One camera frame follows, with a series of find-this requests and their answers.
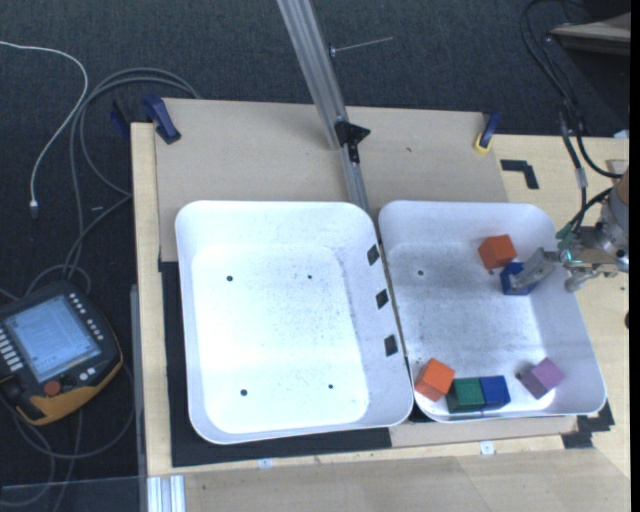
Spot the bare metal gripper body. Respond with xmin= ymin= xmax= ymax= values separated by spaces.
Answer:
xmin=559 ymin=224 xmax=630 ymax=275

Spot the blue cube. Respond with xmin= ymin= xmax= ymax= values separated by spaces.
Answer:
xmin=498 ymin=261 xmax=537 ymax=297
xmin=479 ymin=374 xmax=513 ymax=409

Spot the orange cube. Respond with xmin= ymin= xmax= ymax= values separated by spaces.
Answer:
xmin=476 ymin=233 xmax=518 ymax=272
xmin=413 ymin=357 xmax=457 ymax=403

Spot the white plastic tray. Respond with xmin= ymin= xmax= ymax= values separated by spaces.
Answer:
xmin=377 ymin=199 xmax=609 ymax=424
xmin=173 ymin=199 xmax=416 ymax=446

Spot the purple cube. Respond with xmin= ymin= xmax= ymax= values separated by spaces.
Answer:
xmin=516 ymin=356 xmax=567 ymax=401

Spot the green cube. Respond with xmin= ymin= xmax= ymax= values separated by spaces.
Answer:
xmin=445 ymin=377 xmax=487 ymax=415

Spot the brown cardboard board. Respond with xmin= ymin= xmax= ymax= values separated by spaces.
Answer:
xmin=151 ymin=97 xmax=582 ymax=450

